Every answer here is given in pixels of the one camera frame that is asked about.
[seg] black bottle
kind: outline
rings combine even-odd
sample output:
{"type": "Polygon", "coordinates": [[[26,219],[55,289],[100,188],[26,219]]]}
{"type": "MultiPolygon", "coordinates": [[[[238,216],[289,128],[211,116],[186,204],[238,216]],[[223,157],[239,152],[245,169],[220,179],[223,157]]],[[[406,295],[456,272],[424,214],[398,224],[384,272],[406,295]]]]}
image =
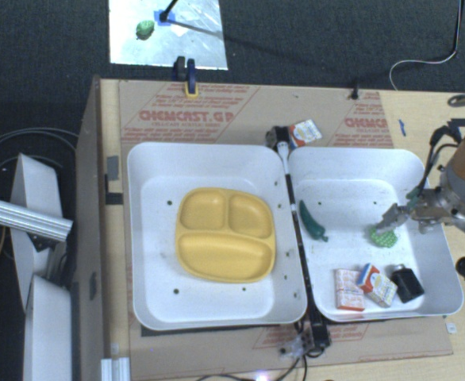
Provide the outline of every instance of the black bottle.
{"type": "Polygon", "coordinates": [[[398,296],[404,303],[412,301],[425,293],[420,282],[414,275],[413,270],[405,268],[403,264],[397,265],[394,268],[393,274],[391,274],[391,280],[397,284],[398,296]]]}

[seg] white tray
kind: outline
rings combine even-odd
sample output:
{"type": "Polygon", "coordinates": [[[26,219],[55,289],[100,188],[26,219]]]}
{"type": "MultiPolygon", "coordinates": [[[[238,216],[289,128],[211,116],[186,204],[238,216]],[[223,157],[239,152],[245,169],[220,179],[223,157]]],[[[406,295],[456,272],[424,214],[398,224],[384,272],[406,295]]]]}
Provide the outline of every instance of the white tray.
{"type": "Polygon", "coordinates": [[[297,321],[307,299],[282,163],[253,145],[143,143],[128,156],[133,307],[140,323],[171,330],[297,321]],[[217,283],[189,274],[175,255],[179,204],[198,187],[262,198],[275,223],[271,273],[256,283],[217,283]]]}
{"type": "Polygon", "coordinates": [[[302,226],[310,280],[317,308],[333,321],[366,321],[415,316],[447,315],[458,311],[463,292],[440,225],[420,234],[415,221],[395,229],[393,248],[372,244],[368,228],[382,219],[395,202],[423,175],[421,161],[411,152],[393,149],[299,148],[290,155],[294,194],[326,228],[327,243],[313,240],[302,226]],[[361,313],[338,310],[334,270],[360,270],[373,263],[390,275],[396,264],[414,270],[425,294],[406,304],[395,297],[382,308],[365,298],[361,313]]]}

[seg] yellow plate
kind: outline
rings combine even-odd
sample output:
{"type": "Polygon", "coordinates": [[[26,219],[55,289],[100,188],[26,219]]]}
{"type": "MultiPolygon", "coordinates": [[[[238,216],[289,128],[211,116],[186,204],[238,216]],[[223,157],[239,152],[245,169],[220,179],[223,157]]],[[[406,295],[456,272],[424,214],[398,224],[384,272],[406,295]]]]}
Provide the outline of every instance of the yellow plate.
{"type": "Polygon", "coordinates": [[[183,198],[176,256],[191,274],[225,283],[252,283],[271,272],[275,227],[269,206],[254,195],[195,189],[183,198]]]}

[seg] black carpet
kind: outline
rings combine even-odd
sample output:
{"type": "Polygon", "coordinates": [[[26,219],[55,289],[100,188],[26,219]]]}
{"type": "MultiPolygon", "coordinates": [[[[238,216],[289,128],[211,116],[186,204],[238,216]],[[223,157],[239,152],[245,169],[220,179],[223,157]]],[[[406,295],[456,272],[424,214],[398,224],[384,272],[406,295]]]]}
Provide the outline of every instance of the black carpet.
{"type": "MultiPolygon", "coordinates": [[[[450,53],[458,0],[220,4],[229,70],[200,71],[201,81],[392,89],[388,72],[395,62],[450,53]]],[[[108,0],[0,0],[0,134],[34,126],[77,133],[92,75],[171,77],[167,68],[110,64],[108,33],[108,0]]],[[[401,90],[465,91],[465,4],[455,58],[440,66],[402,65],[394,81],[401,90]]],[[[71,171],[56,143],[21,140],[2,149],[0,160],[18,151],[43,152],[71,171]]],[[[8,197],[11,179],[9,167],[0,174],[0,198],[8,197]]],[[[62,196],[74,194],[62,189],[62,196]]],[[[21,379],[22,371],[24,318],[13,273],[2,256],[0,380],[21,379]]]]}

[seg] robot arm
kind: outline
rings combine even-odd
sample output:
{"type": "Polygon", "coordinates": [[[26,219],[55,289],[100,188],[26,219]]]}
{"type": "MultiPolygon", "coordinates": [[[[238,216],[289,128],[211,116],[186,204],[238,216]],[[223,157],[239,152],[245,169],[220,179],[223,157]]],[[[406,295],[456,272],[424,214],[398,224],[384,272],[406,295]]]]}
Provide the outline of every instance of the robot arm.
{"type": "MultiPolygon", "coordinates": [[[[465,102],[465,99],[453,98],[450,100],[450,105],[465,106],[465,104],[461,105],[460,101],[465,102]]],[[[430,143],[432,149],[421,183],[407,195],[409,201],[405,206],[395,203],[383,214],[382,221],[376,225],[377,234],[388,232],[402,225],[409,218],[418,221],[422,233],[426,233],[432,226],[440,223],[454,225],[465,232],[465,138],[448,165],[440,169],[442,172],[440,185],[434,189],[424,189],[425,180],[439,152],[437,150],[437,153],[433,154],[436,143],[432,141],[433,137],[430,143]]]]}

